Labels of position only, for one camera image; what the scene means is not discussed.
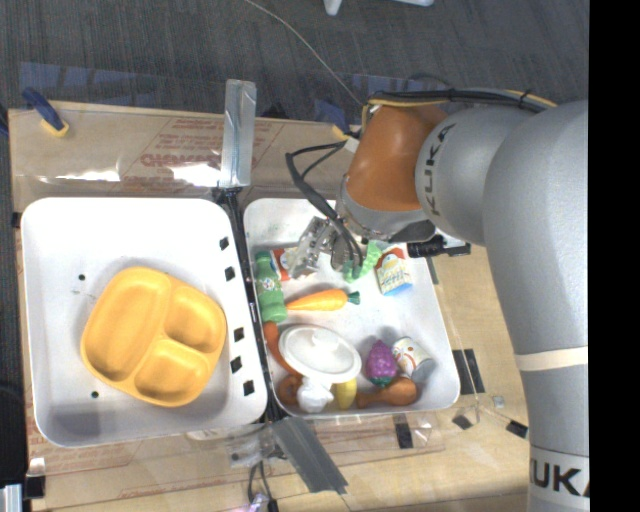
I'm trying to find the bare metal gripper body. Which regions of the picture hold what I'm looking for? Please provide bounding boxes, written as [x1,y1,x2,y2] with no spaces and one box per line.
[298,215,347,262]

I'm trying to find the red and white packet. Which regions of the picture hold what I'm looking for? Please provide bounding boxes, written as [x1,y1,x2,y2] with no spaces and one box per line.
[269,247,294,283]

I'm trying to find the orange carrot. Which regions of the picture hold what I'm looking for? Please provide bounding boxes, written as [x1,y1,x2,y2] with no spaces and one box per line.
[285,288,362,313]

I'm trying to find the green plastic bottle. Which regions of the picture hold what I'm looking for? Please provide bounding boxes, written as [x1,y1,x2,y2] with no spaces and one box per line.
[253,250,289,324]

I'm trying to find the white blue red carton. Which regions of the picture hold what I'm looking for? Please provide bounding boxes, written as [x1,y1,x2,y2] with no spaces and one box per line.
[373,246,415,297]

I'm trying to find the white plastic tray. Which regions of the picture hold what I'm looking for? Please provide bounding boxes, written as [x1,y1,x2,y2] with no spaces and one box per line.
[242,197,462,419]
[19,196,269,448]

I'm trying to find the orange sausage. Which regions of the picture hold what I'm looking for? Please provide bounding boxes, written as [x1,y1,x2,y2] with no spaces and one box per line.
[262,320,302,377]

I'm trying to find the white pot with lid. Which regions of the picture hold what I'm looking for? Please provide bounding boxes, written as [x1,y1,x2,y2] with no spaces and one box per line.
[277,323,363,386]

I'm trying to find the purple grapes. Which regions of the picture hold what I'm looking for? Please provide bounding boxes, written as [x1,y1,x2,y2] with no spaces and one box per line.
[363,339,400,389]

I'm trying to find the small white can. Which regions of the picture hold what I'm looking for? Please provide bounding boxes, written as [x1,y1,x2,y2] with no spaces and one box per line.
[390,335,436,384]

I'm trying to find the brown doughnut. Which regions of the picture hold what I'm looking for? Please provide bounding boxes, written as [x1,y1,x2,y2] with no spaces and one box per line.
[275,373,304,407]

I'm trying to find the white lumpy toy food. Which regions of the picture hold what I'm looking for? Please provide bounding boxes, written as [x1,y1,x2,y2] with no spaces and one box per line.
[295,376,336,415]

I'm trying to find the yellow banana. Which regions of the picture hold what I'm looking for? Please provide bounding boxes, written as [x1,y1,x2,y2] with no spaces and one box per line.
[333,377,359,412]

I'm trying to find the brown chicken drumstick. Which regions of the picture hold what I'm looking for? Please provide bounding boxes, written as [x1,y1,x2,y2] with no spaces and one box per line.
[355,376,419,411]

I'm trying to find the yellow divided plate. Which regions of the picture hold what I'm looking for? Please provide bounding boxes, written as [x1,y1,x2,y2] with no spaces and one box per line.
[79,265,229,409]

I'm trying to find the brown cardboard board red print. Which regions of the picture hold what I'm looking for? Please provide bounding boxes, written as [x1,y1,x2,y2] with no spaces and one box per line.
[7,99,532,512]

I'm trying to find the black cylinder on white bracket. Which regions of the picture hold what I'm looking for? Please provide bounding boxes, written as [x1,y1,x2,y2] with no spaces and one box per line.
[406,234,472,259]

